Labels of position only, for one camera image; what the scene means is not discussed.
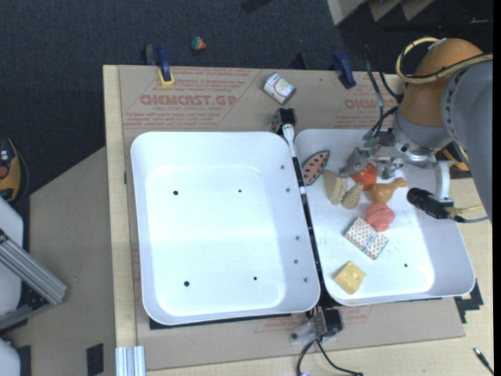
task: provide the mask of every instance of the white tray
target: white tray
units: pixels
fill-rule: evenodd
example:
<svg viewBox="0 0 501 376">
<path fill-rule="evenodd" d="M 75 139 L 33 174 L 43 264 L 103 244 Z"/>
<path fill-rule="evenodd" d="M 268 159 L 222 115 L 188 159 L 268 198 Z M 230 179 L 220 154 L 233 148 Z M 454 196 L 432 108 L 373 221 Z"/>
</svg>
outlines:
<svg viewBox="0 0 501 376">
<path fill-rule="evenodd" d="M 319 280 L 271 132 L 147 132 L 131 149 L 142 300 L 161 324 L 310 310 Z"/>
<path fill-rule="evenodd" d="M 337 172 L 353 149 L 362 147 L 365 133 L 366 130 L 304 130 L 295 141 L 297 155 L 304 163 L 313 154 L 329 150 L 326 169 Z M 366 217 L 366 208 L 372 203 L 367 192 L 362 194 L 357 208 L 348 210 L 330 203 L 323 177 L 306 188 L 326 289 L 343 305 L 464 295 L 474 286 L 474 271 L 457 223 L 434 219 L 406 200 L 412 187 L 435 191 L 434 171 L 406 165 L 395 176 L 402 176 L 408 186 L 395 190 L 387 203 L 395 212 L 395 220 L 384 231 L 389 242 L 376 259 L 369 258 L 342 235 L 356 216 Z M 348 179 L 348 187 L 353 184 Z M 348 260 L 366 273 L 353 295 L 333 280 Z"/>
</svg>

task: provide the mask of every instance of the table top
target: table top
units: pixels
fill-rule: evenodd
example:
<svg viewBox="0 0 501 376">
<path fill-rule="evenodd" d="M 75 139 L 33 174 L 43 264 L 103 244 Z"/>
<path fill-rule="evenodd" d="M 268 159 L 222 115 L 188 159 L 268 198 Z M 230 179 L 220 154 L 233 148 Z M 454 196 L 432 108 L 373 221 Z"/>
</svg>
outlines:
<svg viewBox="0 0 501 376">
<path fill-rule="evenodd" d="M 110 226 L 114 277 L 114 311 L 117 347 L 131 348 L 138 344 L 132 280 L 132 259 L 128 228 L 128 199 L 124 185 L 124 136 L 121 120 L 121 89 L 119 66 L 103 68 L 106 116 L 106 152 L 110 191 Z M 457 207 L 479 204 L 472 179 L 455 179 L 451 197 Z M 488 374 L 473 348 L 478 347 L 494 366 L 492 224 L 478 222 L 460 225 L 467 245 L 483 305 L 467 312 L 465 336 L 430 342 L 386 345 L 374 348 L 329 352 L 340 367 L 370 375 L 388 374 Z M 161 375 L 295 375 L 297 356 L 278 356 L 196 367 L 148 371 Z M 321 353 L 308 354 L 301 365 L 311 375 L 338 374 Z"/>
</svg>

